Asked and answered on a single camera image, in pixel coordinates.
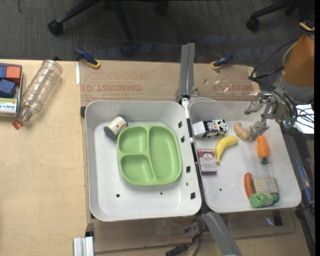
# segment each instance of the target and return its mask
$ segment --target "toy carrot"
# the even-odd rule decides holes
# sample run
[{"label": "toy carrot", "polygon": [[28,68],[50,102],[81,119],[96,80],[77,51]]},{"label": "toy carrot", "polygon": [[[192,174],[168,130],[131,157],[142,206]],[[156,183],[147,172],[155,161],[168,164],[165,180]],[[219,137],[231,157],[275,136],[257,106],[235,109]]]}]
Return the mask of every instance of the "toy carrot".
[{"label": "toy carrot", "polygon": [[255,193],[252,186],[252,176],[250,172],[244,174],[244,190],[248,198]]},{"label": "toy carrot", "polygon": [[262,158],[261,164],[266,165],[268,163],[267,156],[269,155],[269,147],[266,138],[263,134],[258,135],[257,140],[257,153]]}]

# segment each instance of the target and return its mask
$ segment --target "blue and yellow clamp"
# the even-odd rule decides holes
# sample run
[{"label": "blue and yellow clamp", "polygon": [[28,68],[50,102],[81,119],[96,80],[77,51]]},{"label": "blue and yellow clamp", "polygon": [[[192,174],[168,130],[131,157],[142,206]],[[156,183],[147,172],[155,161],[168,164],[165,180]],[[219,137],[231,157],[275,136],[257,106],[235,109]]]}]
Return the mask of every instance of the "blue and yellow clamp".
[{"label": "blue and yellow clamp", "polygon": [[100,67],[100,61],[92,57],[86,51],[81,49],[75,49],[74,54],[77,56],[77,60],[86,60],[86,64],[93,69],[98,69]]},{"label": "blue and yellow clamp", "polygon": [[213,61],[210,63],[210,67],[213,69],[213,70],[218,70],[220,68],[222,68],[222,65],[223,64],[228,64],[230,61],[232,61],[234,59],[233,56],[225,56],[225,57],[222,57],[221,59],[219,60],[216,60],[216,61]]}]

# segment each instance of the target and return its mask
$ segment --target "clear bottle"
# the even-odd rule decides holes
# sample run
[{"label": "clear bottle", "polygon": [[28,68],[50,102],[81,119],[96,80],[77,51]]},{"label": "clear bottle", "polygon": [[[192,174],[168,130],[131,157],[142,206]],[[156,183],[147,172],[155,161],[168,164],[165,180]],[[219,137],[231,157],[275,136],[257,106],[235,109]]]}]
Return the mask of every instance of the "clear bottle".
[{"label": "clear bottle", "polygon": [[50,92],[63,73],[63,68],[54,60],[46,59],[21,96],[17,117],[20,121],[29,119],[44,106]]}]

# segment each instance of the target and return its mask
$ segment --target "divided green plate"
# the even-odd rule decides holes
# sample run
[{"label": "divided green plate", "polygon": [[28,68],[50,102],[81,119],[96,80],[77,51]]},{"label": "divided green plate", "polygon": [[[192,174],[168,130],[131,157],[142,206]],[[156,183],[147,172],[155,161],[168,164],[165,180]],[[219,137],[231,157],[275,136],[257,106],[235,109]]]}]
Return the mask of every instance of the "divided green plate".
[{"label": "divided green plate", "polygon": [[162,125],[135,125],[123,129],[117,139],[121,173],[136,185],[174,182],[182,170],[175,134]]}]

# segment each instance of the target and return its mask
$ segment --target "wooden table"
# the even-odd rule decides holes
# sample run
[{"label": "wooden table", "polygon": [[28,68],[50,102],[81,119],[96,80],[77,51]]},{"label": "wooden table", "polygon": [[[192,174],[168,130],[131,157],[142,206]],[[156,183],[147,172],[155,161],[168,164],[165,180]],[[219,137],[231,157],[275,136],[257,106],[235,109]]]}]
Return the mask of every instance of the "wooden table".
[{"label": "wooden table", "polygon": [[[0,59],[0,62],[23,65],[24,91],[42,60]],[[63,68],[61,81],[41,112],[19,130],[12,125],[15,118],[0,118],[1,256],[72,256],[73,239],[85,235],[87,206],[80,86],[76,84],[76,63],[59,63]],[[295,232],[237,238],[235,242],[245,256],[309,255],[300,221],[293,212],[292,220]],[[98,255],[164,255],[173,247]],[[192,255],[193,248],[180,255]],[[201,244],[197,255],[220,254],[217,244],[208,241]]]}]

